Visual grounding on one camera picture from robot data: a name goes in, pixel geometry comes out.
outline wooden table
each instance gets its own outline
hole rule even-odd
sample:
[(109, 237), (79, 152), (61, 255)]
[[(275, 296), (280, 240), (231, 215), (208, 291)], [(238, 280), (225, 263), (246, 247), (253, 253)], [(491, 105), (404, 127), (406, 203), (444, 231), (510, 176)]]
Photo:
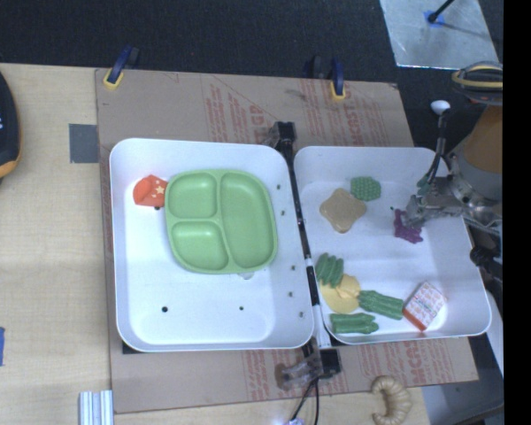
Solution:
[[(78, 397), (111, 388), (98, 164), (71, 163), (69, 125), (96, 124), (93, 68), (2, 64), (23, 127), (0, 185), (0, 424), (77, 424)], [(405, 424), (428, 423), (420, 388)], [(283, 424), (297, 399), (117, 414), (116, 424)], [(319, 424), (372, 424), (371, 393), (323, 396)], [(299, 414), (314, 417), (314, 398)]]

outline green plate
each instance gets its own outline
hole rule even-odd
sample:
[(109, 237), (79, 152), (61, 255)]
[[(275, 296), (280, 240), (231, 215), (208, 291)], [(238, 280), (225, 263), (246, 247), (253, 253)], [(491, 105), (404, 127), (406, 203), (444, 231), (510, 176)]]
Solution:
[(173, 255), (189, 271), (257, 271), (277, 252), (267, 189), (254, 175), (242, 171), (177, 174), (165, 189), (165, 219)]

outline cardboard sheet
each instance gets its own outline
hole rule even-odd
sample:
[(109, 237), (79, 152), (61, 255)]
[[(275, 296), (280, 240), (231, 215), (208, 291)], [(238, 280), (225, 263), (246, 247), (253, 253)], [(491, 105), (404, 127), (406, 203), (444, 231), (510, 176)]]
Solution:
[[(329, 82), (201, 73), (126, 70), (115, 90), (96, 71), (99, 162), (104, 212), (112, 393), (116, 413), (298, 398), (275, 370), (303, 358), (301, 350), (138, 353), (116, 328), (108, 157), (128, 137), (262, 143), (275, 121), (296, 123), (296, 147), (412, 146), (401, 97), (390, 83), (345, 84), (331, 97)], [(321, 395), (367, 391), (377, 375), (406, 386), (478, 379), (467, 338), (341, 346), (342, 372)]]

